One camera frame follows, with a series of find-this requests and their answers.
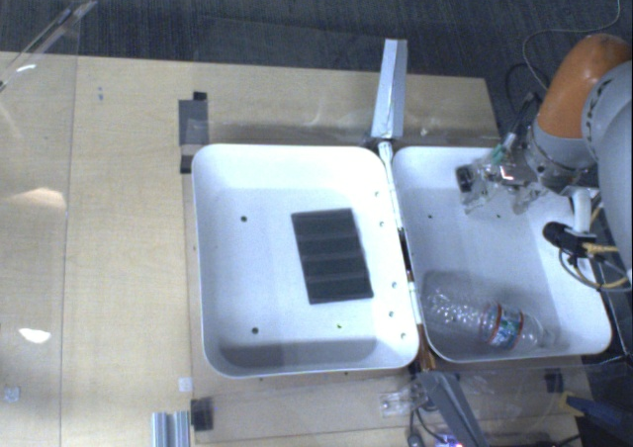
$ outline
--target clear water bottle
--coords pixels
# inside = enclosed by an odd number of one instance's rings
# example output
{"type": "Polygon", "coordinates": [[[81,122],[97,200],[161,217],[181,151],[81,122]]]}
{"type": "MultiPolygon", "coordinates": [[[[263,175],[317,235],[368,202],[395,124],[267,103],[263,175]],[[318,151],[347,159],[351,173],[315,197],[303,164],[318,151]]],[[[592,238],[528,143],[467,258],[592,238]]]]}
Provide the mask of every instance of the clear water bottle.
{"type": "Polygon", "coordinates": [[[496,301],[449,297],[435,290],[423,299],[423,308],[424,320],[433,327],[469,334],[494,348],[529,352],[554,342],[532,315],[496,301]]]}

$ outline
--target white cable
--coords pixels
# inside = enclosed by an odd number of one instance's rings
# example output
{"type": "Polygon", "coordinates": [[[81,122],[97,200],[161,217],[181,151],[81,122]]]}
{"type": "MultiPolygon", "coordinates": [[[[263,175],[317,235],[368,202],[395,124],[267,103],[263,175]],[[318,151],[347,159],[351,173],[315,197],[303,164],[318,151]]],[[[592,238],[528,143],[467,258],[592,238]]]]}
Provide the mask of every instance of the white cable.
{"type": "Polygon", "coordinates": [[[620,20],[620,14],[621,13],[622,13],[622,7],[620,6],[620,0],[617,0],[617,13],[615,14],[615,18],[613,20],[611,20],[606,25],[601,25],[599,27],[595,27],[595,28],[591,28],[591,29],[543,29],[542,31],[538,31],[538,32],[535,32],[533,34],[530,34],[527,38],[525,38],[523,40],[523,47],[521,49],[522,52],[523,52],[523,60],[525,60],[525,64],[527,65],[527,68],[532,73],[532,76],[534,76],[534,78],[536,78],[536,81],[538,81],[538,84],[541,85],[545,90],[547,90],[547,85],[538,76],[538,74],[536,73],[536,70],[534,70],[534,67],[532,67],[532,64],[530,63],[529,59],[527,58],[527,50],[526,50],[526,48],[527,48],[527,44],[530,41],[532,41],[537,36],[540,36],[541,34],[546,34],[548,32],[560,33],[560,34],[588,34],[590,32],[603,31],[604,29],[608,29],[609,27],[615,25],[620,20]]]}

